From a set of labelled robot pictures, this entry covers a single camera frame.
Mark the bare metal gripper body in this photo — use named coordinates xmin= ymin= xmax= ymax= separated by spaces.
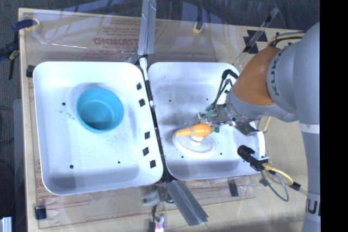
xmin=201 ymin=103 xmax=259 ymax=137

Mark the orange carrot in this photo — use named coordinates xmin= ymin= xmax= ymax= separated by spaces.
xmin=176 ymin=123 xmax=220 ymax=137

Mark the white round lid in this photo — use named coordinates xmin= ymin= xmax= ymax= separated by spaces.
xmin=172 ymin=131 xmax=218 ymax=161

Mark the white plastic tray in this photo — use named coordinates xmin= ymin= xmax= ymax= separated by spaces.
xmin=147 ymin=61 xmax=267 ymax=181
xmin=32 ymin=61 xmax=164 ymax=197

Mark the blue bowl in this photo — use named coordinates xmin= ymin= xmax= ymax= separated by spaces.
xmin=76 ymin=87 xmax=125 ymax=134

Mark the brown cardboard board red print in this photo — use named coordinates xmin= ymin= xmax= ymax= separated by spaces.
xmin=23 ymin=17 xmax=257 ymax=229

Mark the black cylinder on white bracket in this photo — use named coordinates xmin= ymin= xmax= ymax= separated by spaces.
xmin=237 ymin=127 xmax=270 ymax=172

